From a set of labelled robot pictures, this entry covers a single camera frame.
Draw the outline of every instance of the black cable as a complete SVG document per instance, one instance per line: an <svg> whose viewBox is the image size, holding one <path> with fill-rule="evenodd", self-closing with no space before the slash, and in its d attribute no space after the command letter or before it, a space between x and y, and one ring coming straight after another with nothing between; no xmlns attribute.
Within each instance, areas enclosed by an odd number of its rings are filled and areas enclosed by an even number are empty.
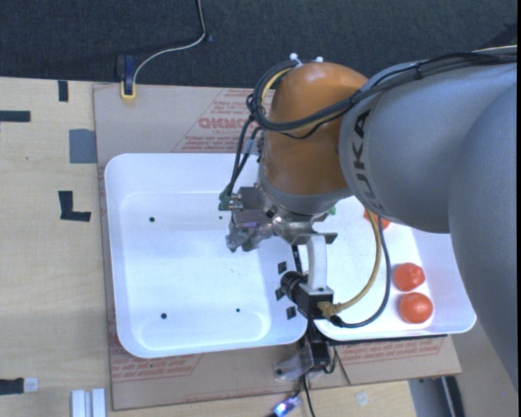
<svg viewBox="0 0 521 417"><path fill-rule="evenodd" d="M305 388L305 395L307 396L307 404L311 415L314 416L313 403L311 403L311 395L309 394L309 388L307 387L307 374L303 374L303 387Z"/></svg>
<svg viewBox="0 0 521 417"><path fill-rule="evenodd" d="M486 65L486 64L501 64L501 63L513 63L517 61L517 50L514 54L492 54L486 51L474 51L474 52L459 52L451 53L424 61L419 61L406 66L403 69L396 69L382 76L376 83L374 83L370 89L363 91L358 90L346 99L343 99L333 105L325 107L324 109L317 111L316 113L306 116L302 119L297 119L290 122L271 122L266 117L266 111L262 106L262 97L267 85L271 80L279 73L285 73L295 68L298 63L296 61L287 61L279 63L273 68L269 69L259 80L254 88L253 94L247 99L247 107L251 112L251 115L255 118L257 123L263 128L270 131L276 131L280 133L287 133L292 129L299 129L307 126L310 123L321 121L325 122L328 117L336 119L348 110L350 110L357 103L373 96L374 94L381 92L386 89L395 88L404 83L414 82L420 78L431 76L439 72L446 72L448 70L456 70L472 65Z"/></svg>
<svg viewBox="0 0 521 417"><path fill-rule="evenodd" d="M251 122L254 121L254 118L250 116L245 123L243 124L243 127L241 128L240 137L237 141L237 150L235 151L235 160L234 160L234 170L232 171L232 177L229 181L229 184L226 186L226 189L224 190L226 192L226 196L231 196L232 191L234 190L235 182L237 181L237 176L239 176L240 173L240 156L241 156L241 149L243 148L243 142L245 141L245 134L247 133L247 128L251 124Z"/></svg>
<svg viewBox="0 0 521 417"><path fill-rule="evenodd" d="M291 133L281 133L281 134L284 136L287 136L287 137L291 137L292 139L300 139L300 140L307 139L308 137L312 136L314 134L314 132L317 129L319 129L322 125L326 125L327 123L329 123L331 121L335 121L338 117L340 117L342 115L343 115L343 113L338 113L336 116L332 116L332 117L326 119L325 121L318 122L314 127L312 127L310 130L308 130L308 132L305 133L303 136L295 136L295 135L292 135Z"/></svg>
<svg viewBox="0 0 521 417"><path fill-rule="evenodd" d="M324 372L326 374L331 374L335 370L337 364L338 364L338 351L336 350L336 348L334 348L333 349L332 365L330 366L330 368L324 367L323 368Z"/></svg>
<svg viewBox="0 0 521 417"><path fill-rule="evenodd" d="M388 248L386 246L386 240L384 239L384 230L382 228L382 219L379 217L379 233L380 233L380 242L382 243L382 251L384 252L384 257L386 259L386 289L384 292L384 297L382 302L380 303L379 308L376 312L368 317L366 320L356 322L356 323L346 323L344 322L338 315L332 315L328 320L339 328L362 328L367 324L375 321L379 316L382 315L384 309L388 304L388 300L390 298L390 287L392 284L392 264L390 263L390 255L388 254Z"/></svg>
<svg viewBox="0 0 521 417"><path fill-rule="evenodd" d="M297 397L299 394L301 394L301 389L303 388L303 380L301 377L299 377L297 379L297 385L295 386L295 389L294 389L294 392L293 392L293 395L292 395L292 398L293 397Z"/></svg>
<svg viewBox="0 0 521 417"><path fill-rule="evenodd" d="M247 159L251 155L251 148L253 147L253 144L254 144L254 138L257 136L257 133L261 130L262 130L261 127L257 127L256 129L254 129L253 133L251 133L251 136L247 140L247 146L246 146L245 153L243 153L243 157L241 158L240 166L237 169L237 176L235 177L236 180L240 176L241 171L243 170L243 167L245 167L245 164L247 163Z"/></svg>
<svg viewBox="0 0 521 417"><path fill-rule="evenodd" d="M442 376L442 386L445 389L446 395L449 397L448 401L451 402L453 415L455 417L465 417L461 391L456 378L452 375Z"/></svg>

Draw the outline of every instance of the cable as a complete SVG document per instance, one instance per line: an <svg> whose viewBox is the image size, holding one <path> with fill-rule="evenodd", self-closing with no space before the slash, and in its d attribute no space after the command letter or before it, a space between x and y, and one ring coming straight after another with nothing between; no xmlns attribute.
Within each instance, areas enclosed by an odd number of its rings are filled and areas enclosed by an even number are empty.
<svg viewBox="0 0 521 417"><path fill-rule="evenodd" d="M316 127L320 122L337 119L362 100L404 83L414 82L440 72L457 70L473 65L514 63L517 61L517 47L514 48L514 53L511 52L511 49L508 49L507 52L500 50L500 54L494 54L496 50L458 52L412 63L402 69L396 69L383 75L371 88L362 91L359 89L348 98L325 107L310 116L290 122L272 122L266 116L264 108L265 95L277 80L298 66L299 63L297 61L290 60L273 66L262 76L255 86L253 94L247 99L247 107L263 129L288 133L289 135L290 131L303 129L309 125ZM298 139L302 138L302 136L289 136Z"/></svg>
<svg viewBox="0 0 521 417"><path fill-rule="evenodd" d="M278 403L274 407L274 411L268 417L284 417L302 403L299 394L303 388L303 377L304 374L297 378L295 388L293 389L293 395Z"/></svg>
<svg viewBox="0 0 521 417"><path fill-rule="evenodd" d="M332 315L336 315L339 312L346 310L347 308L350 308L353 304L359 302L361 298L363 298L368 291L373 286L374 282L376 281L376 277L379 272L380 267L380 253L381 253L381 234L379 232L379 226L377 225L376 220L374 219L374 213L370 210L366 211L368 219L371 223L371 226L373 228L374 233L374 240L376 241L376 255L374 258L374 265L373 265L373 271L371 272L371 276L369 277L368 282L366 285L360 290L358 294L356 294L351 300L346 302L340 302L337 304L332 304L330 301L320 301L317 303L317 307L322 311L322 314L327 318Z"/></svg>
<svg viewBox="0 0 521 417"><path fill-rule="evenodd" d="M331 121L335 121L338 117L343 116L343 114L344 113L338 113L335 116L328 117L326 120L317 123L314 127L312 127L310 130L308 130L308 132L305 133L303 136L296 136L296 135L292 135L291 133L286 133L286 132L283 132L281 134L284 136L287 136L287 137L291 137L292 139L300 139L300 140L307 139L308 137L311 137L316 132L316 130L319 129L322 125L325 125Z"/></svg>
<svg viewBox="0 0 521 417"><path fill-rule="evenodd" d="M323 367L323 370L326 374L331 374L334 369L336 368L336 365L338 364L338 351L336 350L336 348L333 349L333 358L332 358L332 365L330 366L330 368L328 367Z"/></svg>
<svg viewBox="0 0 521 417"><path fill-rule="evenodd" d="M235 182L237 181L237 177L240 175L240 172L241 172L240 167L241 167L241 169L243 169L243 166L240 165L241 150L243 149L243 143L245 142L245 134L247 133L247 128L253 121L254 121L253 117L250 116L245 121L245 123L243 124L243 127L241 128L240 137L237 140L237 150L235 152L234 169L232 171L232 177L229 181L229 184L226 186L226 188L222 192L222 194L225 196L232 195L232 191L234 190Z"/></svg>
<svg viewBox="0 0 521 417"><path fill-rule="evenodd" d="M313 403L311 403L311 395L309 394L309 388L307 387L307 374L303 374L303 387L305 388L305 395L307 396L307 404L311 415L314 416Z"/></svg>
<svg viewBox="0 0 521 417"><path fill-rule="evenodd" d="M197 10L199 12L199 19L201 20L201 28L202 28L202 34L199 36L199 38L197 40L195 40L194 42L188 44L188 45L179 46L179 47L175 47L175 48L167 48L165 50L158 51L158 52L154 53L152 56L146 58L144 61L141 62L141 64L135 70L135 73L134 73L134 76L133 76L133 82L134 83L137 83L137 75L139 74L139 72L151 60L156 59L158 56L161 56L161 55L169 53L169 52L188 50L188 49L193 48L194 46L198 45L205 38L207 38L207 27L205 25L205 20L204 20L204 17L202 15L201 0L195 0L195 2L197 3Z"/></svg>
<svg viewBox="0 0 521 417"><path fill-rule="evenodd" d="M386 246L386 240L384 239L384 231L382 229L382 219L379 217L379 233L380 233L380 240L382 243L382 251L384 252L384 257L386 259L386 289L384 292L384 297L382 298L382 302L380 303L379 308L376 310L376 312L368 317L366 320L356 322L356 323L346 323L344 322L338 315L333 315L329 318L329 321L339 328L362 328L363 326L366 326L367 324L372 323L375 321L379 316L382 315L382 312L384 312L384 309L386 308L388 304L388 300L390 298L390 287L392 284L392 264L390 263L390 255L388 254L388 248Z"/></svg>
<svg viewBox="0 0 521 417"><path fill-rule="evenodd" d="M251 155L251 148L253 147L253 144L254 144L254 138L257 136L257 133L259 131L261 131L261 129L262 129L261 127L257 127L256 129L254 129L253 133L251 133L251 136L247 140L247 145L245 147L245 153L243 153L243 157L241 158L239 168L237 169L237 176L235 177L236 180L240 176L241 171L243 170L243 167L245 167L245 164L247 163L247 159Z"/></svg>

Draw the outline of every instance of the yellow clip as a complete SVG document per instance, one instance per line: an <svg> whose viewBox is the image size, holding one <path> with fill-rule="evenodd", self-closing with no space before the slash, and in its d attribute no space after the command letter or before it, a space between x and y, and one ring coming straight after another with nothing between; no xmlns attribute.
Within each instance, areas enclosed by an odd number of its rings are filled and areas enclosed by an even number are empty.
<svg viewBox="0 0 521 417"><path fill-rule="evenodd" d="M135 81L131 84L131 94L125 94L123 92L123 81L120 82L120 93L122 94L122 99L126 101L132 101L137 96L137 87L135 86Z"/></svg>

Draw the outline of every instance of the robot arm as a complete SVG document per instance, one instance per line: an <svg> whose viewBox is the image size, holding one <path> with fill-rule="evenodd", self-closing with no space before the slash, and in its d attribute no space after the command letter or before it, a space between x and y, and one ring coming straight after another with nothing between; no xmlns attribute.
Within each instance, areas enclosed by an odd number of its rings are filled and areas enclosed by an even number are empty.
<svg viewBox="0 0 521 417"><path fill-rule="evenodd" d="M277 81L268 119L263 99ZM257 183L237 194L230 183L223 194L234 211L228 246L248 250L272 235L313 245L313 225L351 195L390 221L450 233L473 307L517 388L516 97L517 47L398 65L368 80L332 63L269 70L248 101L263 129Z"/></svg>

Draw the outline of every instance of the red tomato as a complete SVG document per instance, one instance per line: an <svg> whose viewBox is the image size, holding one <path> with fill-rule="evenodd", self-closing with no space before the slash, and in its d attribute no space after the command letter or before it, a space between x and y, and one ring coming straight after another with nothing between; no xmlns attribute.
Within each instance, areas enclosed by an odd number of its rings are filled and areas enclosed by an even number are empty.
<svg viewBox="0 0 521 417"><path fill-rule="evenodd" d="M399 314L408 323L425 322L432 315L433 309L431 299L420 292L411 292L399 301Z"/></svg>
<svg viewBox="0 0 521 417"><path fill-rule="evenodd" d="M373 213L374 215L374 219L377 221L378 223L378 220L379 220L379 216L376 215L375 213ZM363 213L363 217L369 221L368 219L368 213L366 212L366 209L365 209L365 212ZM386 230L386 227L388 227L390 225L390 222L387 220L387 219L384 219L384 218L381 218L382 219L382 230Z"/></svg>
<svg viewBox="0 0 521 417"><path fill-rule="evenodd" d="M393 282L402 292L408 292L425 282L423 268L412 262L399 264L393 272Z"/></svg>

